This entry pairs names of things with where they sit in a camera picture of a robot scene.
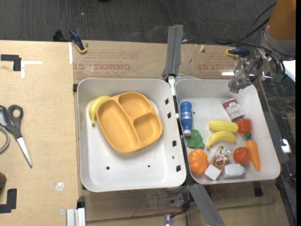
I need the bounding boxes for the red tomato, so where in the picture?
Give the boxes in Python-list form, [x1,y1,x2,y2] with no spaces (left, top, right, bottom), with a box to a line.
[232,146,251,164]

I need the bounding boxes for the red bell pepper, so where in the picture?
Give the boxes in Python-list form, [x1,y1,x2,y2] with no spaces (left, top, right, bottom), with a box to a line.
[235,118,253,135]

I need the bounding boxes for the green lettuce leaf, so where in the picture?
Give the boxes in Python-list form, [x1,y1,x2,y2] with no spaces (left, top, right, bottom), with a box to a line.
[184,129,206,150]

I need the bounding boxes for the brown and white carton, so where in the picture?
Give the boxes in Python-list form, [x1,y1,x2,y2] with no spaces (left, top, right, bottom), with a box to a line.
[204,145,232,181]

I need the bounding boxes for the blue bottle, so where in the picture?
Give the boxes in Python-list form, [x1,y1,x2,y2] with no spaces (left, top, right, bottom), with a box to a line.
[179,101,194,137]

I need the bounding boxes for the grey-handled scissors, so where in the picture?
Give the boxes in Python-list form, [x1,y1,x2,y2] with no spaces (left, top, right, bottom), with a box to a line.
[0,104,33,169]

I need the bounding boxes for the red and white carton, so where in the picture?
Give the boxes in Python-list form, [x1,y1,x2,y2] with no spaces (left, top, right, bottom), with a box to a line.
[221,97,245,122]

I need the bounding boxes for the yellow banana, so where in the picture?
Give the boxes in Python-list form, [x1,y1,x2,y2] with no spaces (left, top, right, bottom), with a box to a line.
[88,95,112,127]
[206,130,237,150]

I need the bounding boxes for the orange divided plate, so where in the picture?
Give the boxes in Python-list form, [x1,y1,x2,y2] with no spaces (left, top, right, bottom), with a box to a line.
[95,91,163,153]

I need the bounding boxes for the yellow corn cob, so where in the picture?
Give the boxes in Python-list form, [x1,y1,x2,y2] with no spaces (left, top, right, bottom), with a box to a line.
[209,120,239,133]

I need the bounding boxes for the orange carrot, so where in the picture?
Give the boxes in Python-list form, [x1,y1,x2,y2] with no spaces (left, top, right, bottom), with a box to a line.
[244,133,261,172]

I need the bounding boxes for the brown rounded object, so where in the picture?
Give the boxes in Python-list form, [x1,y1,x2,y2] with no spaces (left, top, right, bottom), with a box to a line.
[0,171,8,195]

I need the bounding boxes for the orange pumpkin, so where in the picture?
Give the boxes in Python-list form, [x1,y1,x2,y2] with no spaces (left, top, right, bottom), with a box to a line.
[188,148,209,175]

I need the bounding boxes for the brown cardboard board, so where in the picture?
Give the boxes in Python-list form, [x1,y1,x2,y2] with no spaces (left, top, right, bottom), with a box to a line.
[71,40,283,222]

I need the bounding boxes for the white plastic tray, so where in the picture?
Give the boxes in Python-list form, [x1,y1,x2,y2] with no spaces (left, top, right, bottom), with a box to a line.
[175,79,281,186]
[77,78,187,193]

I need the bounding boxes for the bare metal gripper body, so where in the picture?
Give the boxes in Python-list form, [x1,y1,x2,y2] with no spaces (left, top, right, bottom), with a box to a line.
[232,54,282,82]

